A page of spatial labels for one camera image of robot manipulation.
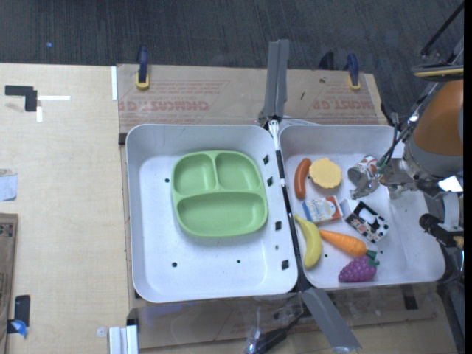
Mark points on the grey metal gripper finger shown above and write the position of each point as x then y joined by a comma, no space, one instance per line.
398,194
367,187

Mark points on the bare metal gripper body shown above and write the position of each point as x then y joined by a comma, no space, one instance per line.
400,175

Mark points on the white and red can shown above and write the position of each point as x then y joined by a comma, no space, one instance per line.
363,168

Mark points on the black and white cow carton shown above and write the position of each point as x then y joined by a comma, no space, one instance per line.
368,223

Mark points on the yellow round biscuit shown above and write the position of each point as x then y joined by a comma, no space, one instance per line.
325,173

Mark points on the white and orange carton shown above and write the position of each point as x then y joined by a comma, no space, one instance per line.
321,209

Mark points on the white plastic tray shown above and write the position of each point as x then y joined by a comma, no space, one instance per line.
405,249
206,271

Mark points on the orange carrot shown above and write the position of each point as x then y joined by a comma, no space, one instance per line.
343,242

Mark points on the orange sausage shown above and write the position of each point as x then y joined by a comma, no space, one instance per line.
301,179

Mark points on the yellow banana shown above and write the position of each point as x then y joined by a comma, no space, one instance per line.
313,245

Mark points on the purple grapes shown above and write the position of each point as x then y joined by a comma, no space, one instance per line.
355,271

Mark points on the thin black and white rod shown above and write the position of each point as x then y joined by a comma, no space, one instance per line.
282,172

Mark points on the green divided plate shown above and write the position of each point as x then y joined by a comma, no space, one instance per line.
221,212

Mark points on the brown cardboard board red print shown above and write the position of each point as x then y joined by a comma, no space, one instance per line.
206,98

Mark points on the pale blue packet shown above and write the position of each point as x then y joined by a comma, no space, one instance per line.
7,184

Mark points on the black cylinder on white bracket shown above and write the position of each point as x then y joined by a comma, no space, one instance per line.
448,232

